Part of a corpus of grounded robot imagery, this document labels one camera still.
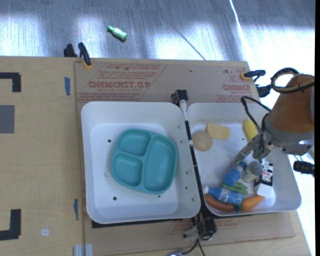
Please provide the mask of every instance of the blue bottle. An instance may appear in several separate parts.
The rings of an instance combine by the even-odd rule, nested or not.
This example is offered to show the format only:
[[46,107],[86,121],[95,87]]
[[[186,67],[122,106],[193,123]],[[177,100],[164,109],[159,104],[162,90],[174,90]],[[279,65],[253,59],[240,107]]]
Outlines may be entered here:
[[246,167],[247,164],[243,161],[232,166],[228,173],[224,175],[223,183],[232,187],[245,173]]
[[229,190],[224,187],[212,188],[208,186],[203,187],[203,193],[209,194],[216,200],[224,203],[240,205],[244,199],[241,193]]

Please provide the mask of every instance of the teal plate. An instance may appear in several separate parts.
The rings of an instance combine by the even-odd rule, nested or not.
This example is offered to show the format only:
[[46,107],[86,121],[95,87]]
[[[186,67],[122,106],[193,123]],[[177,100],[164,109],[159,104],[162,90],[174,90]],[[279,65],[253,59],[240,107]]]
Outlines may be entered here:
[[128,188],[161,194],[172,185],[177,160],[177,146],[168,137],[144,129],[127,129],[117,139],[111,172]]

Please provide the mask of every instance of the wooden surface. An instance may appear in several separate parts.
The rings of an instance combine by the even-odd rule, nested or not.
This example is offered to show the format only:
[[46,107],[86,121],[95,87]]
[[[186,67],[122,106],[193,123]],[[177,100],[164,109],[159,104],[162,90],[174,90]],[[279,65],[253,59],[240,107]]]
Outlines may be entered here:
[[[14,134],[0,133],[0,231],[9,228],[10,210],[21,209],[21,235],[0,241],[0,255],[67,256],[73,254],[74,245],[85,243],[74,71],[79,61],[0,57],[0,72],[20,73],[22,84],[22,92],[13,93],[11,82],[0,79],[0,105],[15,105]],[[70,78],[70,95],[66,95],[65,77]],[[310,255],[297,213],[289,215],[294,237],[210,245],[203,250],[207,256]],[[49,236],[42,236],[41,229],[47,227]],[[201,251],[197,247],[189,255]]]

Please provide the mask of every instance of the shiny metallic surface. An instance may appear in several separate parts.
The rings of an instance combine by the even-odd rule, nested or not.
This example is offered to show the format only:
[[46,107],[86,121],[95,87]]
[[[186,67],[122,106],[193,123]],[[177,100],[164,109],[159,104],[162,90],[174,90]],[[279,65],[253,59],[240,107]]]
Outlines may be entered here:
[[[268,85],[286,67],[315,74],[315,24],[316,0],[0,0],[0,56],[63,57],[83,42],[93,58],[247,61]],[[272,108],[277,97],[261,101]],[[314,179],[296,179],[315,255]]]

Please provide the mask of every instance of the orange carrot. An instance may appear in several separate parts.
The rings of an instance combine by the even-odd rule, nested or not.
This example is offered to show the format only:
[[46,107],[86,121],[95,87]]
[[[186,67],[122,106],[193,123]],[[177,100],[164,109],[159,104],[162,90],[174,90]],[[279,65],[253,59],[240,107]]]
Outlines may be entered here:
[[214,199],[209,194],[205,194],[204,198],[205,198],[205,201],[208,205],[210,205],[218,210],[225,211],[225,212],[233,212],[235,210],[234,205],[232,203],[220,202],[220,201]]
[[261,195],[254,195],[243,199],[242,211],[250,211],[252,208],[256,207],[265,197]]

